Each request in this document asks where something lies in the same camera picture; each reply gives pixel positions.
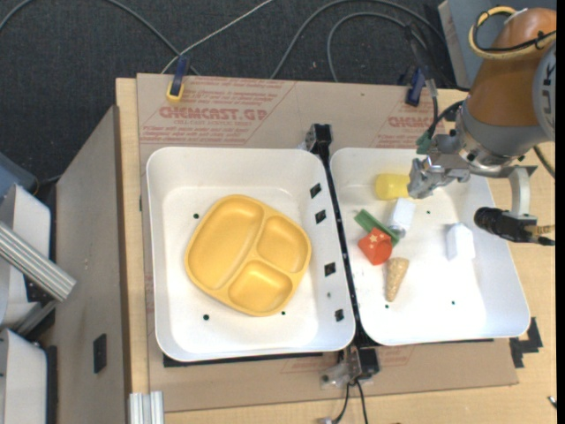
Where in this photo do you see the brown cardboard board red print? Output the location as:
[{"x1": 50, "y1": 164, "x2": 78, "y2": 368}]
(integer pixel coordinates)
[{"x1": 135, "y1": 72, "x2": 520, "y2": 413}]

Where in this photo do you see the red carton with yellow stars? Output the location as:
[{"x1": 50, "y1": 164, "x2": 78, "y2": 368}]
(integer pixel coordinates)
[{"x1": 357, "y1": 226, "x2": 395, "y2": 267}]

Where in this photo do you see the white plastic tray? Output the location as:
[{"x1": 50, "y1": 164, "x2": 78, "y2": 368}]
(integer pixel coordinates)
[
  {"x1": 329, "y1": 147, "x2": 532, "y2": 348},
  {"x1": 145, "y1": 145, "x2": 358, "y2": 363}
]

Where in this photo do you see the beige ice cream cone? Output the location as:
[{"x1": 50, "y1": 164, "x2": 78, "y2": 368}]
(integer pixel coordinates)
[{"x1": 384, "y1": 256, "x2": 411, "y2": 303}]

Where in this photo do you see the yellow rounded cup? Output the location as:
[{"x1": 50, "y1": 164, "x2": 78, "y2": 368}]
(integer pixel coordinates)
[{"x1": 373, "y1": 172, "x2": 412, "y2": 201}]

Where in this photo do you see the yellow divided plate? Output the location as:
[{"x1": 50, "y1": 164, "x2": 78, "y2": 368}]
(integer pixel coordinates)
[{"x1": 183, "y1": 193, "x2": 313, "y2": 319}]

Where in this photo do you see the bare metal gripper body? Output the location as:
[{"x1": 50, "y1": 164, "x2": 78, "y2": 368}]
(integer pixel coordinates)
[{"x1": 428, "y1": 132, "x2": 527, "y2": 178}]

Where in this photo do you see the thin black rod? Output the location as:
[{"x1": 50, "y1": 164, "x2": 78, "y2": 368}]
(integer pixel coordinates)
[{"x1": 320, "y1": 149, "x2": 365, "y2": 349}]

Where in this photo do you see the small white can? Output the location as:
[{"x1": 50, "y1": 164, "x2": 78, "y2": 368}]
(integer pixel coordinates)
[{"x1": 387, "y1": 197, "x2": 418, "y2": 239}]

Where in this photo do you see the green flat stick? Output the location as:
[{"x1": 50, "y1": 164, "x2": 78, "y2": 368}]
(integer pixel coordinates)
[{"x1": 353, "y1": 208, "x2": 401, "y2": 245}]

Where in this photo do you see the black cylinder on white bracket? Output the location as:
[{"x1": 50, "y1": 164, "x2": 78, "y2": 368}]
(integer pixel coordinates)
[{"x1": 473, "y1": 165, "x2": 539, "y2": 245}]

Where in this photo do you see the small white carton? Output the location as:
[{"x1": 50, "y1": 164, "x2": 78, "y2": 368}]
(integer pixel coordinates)
[{"x1": 444, "y1": 221, "x2": 477, "y2": 261}]

